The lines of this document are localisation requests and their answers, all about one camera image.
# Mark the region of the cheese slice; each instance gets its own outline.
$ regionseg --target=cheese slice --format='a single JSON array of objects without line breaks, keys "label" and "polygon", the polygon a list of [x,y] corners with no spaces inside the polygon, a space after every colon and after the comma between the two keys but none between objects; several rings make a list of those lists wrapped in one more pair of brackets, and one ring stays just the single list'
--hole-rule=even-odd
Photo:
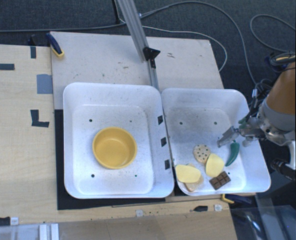
[{"label": "cheese slice", "polygon": [[211,153],[206,163],[206,174],[210,177],[217,177],[224,166],[224,160],[215,153]]},{"label": "cheese slice", "polygon": [[178,181],[182,183],[196,183],[202,175],[200,170],[189,165],[178,164],[175,167]]}]

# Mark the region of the table top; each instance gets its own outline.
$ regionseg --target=table top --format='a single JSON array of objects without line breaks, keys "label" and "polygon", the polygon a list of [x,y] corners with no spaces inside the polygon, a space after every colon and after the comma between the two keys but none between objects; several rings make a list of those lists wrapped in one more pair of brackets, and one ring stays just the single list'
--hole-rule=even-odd
[{"label": "table top", "polygon": [[[149,38],[148,41],[154,45],[158,43],[170,47],[171,42],[169,39],[165,41],[166,39]],[[171,41],[173,44],[177,43],[176,39]],[[206,40],[180,40],[179,43],[182,42],[187,44],[191,42],[199,46],[209,45]],[[162,50],[162,47],[157,47],[157,45],[154,48]],[[70,54],[68,46],[65,49],[65,56],[67,56]],[[207,53],[210,52],[212,54],[211,46],[209,46]],[[167,56],[169,53],[166,50],[164,60],[173,59]],[[58,223],[131,218],[136,216],[136,210],[142,210],[144,216],[148,216],[189,213],[200,205],[208,206],[209,211],[214,210],[215,204],[220,204],[224,210],[229,209],[228,204],[215,195],[206,197],[171,195],[163,203],[57,210],[54,118],[56,99],[54,100],[54,96],[57,86],[55,82],[59,81],[60,74],[59,70],[54,71],[54,60],[57,58],[53,58],[49,47],[37,46],[35,54],[34,58],[34,48],[30,46],[0,44],[0,64],[14,65],[14,70],[0,69],[0,218],[18,217],[20,224]],[[207,71],[213,72],[213,74],[204,75],[201,73],[203,75],[202,82],[205,82],[205,85],[201,84],[201,86],[222,88],[213,55],[210,56],[210,60],[213,67],[207,68]],[[163,64],[157,60],[156,63],[157,65],[158,63],[159,65]],[[169,76],[166,71],[164,73],[165,77]],[[37,76],[40,75],[54,78],[53,94],[38,91]],[[163,79],[162,75],[163,73],[160,73],[158,79],[160,79],[160,86],[165,88],[167,80]],[[195,81],[195,78],[192,80],[195,85],[201,83],[201,80]],[[38,110],[38,122],[49,122],[47,127],[32,126],[32,110]]]}]

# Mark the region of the black mat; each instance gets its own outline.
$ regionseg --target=black mat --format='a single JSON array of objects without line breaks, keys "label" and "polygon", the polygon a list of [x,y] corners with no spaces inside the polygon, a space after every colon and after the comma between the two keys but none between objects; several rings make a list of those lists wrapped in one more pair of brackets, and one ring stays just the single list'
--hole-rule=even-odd
[{"label": "black mat", "polygon": [[57,171],[57,209],[86,209],[103,206],[145,204],[164,202],[165,198],[110,198],[110,199],[77,199],[72,197],[64,185],[64,111],[54,111],[56,140]]}]

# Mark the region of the yellow and blue clamp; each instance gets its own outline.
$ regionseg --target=yellow and blue clamp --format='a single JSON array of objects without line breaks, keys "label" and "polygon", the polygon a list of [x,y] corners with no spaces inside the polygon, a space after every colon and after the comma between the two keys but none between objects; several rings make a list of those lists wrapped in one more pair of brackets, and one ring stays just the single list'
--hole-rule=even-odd
[{"label": "yellow and blue clamp", "polygon": [[56,39],[52,36],[52,34],[46,33],[46,37],[50,42],[51,50],[53,51],[53,53],[59,58],[64,56],[64,50],[60,48],[59,44],[57,43]]}]

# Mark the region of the round cookie with holes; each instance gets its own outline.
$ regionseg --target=round cookie with holes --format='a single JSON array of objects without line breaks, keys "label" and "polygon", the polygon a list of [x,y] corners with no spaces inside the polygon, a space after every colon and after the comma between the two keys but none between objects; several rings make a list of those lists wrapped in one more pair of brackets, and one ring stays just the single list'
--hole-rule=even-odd
[{"label": "round cookie with holes", "polygon": [[208,157],[211,154],[210,148],[205,144],[198,144],[193,148],[193,156],[199,162],[206,164]]}]

